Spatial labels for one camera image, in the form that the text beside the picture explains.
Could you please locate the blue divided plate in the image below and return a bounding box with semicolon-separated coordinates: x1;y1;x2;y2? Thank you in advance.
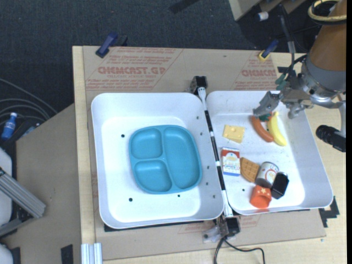
128;124;203;195

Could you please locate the brown cardboard board red print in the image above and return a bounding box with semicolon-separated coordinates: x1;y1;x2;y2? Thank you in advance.
82;46;327;261

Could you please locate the black carton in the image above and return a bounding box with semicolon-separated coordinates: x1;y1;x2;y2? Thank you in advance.
270;171;290;200

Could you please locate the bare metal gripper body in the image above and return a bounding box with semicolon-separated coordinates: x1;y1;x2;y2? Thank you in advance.
278;74;317;110

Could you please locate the blue plastic bottle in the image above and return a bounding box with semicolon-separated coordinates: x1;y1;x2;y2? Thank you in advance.
1;112;18;141

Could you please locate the white plastic tray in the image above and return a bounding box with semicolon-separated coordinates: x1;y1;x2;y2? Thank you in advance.
90;92;225;230
205;90;334;216

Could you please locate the thin black and white rod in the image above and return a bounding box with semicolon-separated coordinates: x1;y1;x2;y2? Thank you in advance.
197;87;234;217

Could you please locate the orange sausage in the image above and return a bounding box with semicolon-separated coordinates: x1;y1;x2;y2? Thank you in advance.
250;115;275;144

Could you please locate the red and white carton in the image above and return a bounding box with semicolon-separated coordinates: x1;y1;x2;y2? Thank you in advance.
221;146;241;177

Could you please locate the black cylinder on white bracket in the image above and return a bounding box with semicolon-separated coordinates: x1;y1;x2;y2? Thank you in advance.
310;93;347;153

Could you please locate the yellow cheese wedge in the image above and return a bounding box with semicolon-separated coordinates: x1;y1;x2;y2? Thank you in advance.
222;124;246;145

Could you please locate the yellow banana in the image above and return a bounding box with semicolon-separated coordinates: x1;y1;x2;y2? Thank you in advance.
267;111;288;147

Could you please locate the brown waffle biscuit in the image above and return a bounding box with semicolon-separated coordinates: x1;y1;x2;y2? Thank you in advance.
239;157;261;183

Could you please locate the orange packet with star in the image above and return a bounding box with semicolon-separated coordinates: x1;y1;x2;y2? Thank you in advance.
249;185;273;210

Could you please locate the white can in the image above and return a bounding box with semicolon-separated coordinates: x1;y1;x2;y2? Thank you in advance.
255;161;280;188

